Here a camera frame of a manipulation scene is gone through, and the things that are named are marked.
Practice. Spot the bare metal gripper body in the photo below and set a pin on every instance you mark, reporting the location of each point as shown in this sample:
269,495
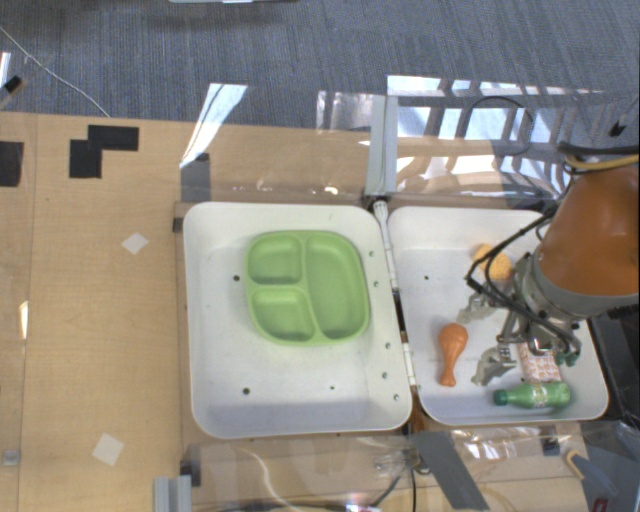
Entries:
532,312

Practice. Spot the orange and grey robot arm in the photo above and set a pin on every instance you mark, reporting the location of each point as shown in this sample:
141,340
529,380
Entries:
595,240

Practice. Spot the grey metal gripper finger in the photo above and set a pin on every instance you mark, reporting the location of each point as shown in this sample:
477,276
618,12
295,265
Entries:
492,367
475,307

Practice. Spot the green plastic bottle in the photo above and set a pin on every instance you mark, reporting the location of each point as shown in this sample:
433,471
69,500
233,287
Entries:
537,396

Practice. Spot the pink and white packet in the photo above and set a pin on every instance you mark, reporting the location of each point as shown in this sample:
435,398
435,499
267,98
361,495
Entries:
540,369

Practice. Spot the yellow toy bread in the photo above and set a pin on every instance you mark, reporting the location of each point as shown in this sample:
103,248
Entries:
497,270

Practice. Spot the thin black and white rod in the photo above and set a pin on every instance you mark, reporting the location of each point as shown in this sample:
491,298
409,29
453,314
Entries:
390,260

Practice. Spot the orange toy chicken drumstick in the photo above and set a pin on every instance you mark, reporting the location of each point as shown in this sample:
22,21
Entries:
452,345

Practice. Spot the green divided plate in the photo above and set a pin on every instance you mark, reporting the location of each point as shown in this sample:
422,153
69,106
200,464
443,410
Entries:
335,280

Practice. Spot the white plastic tray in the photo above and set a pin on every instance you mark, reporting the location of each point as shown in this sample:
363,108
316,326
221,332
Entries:
440,240
280,390

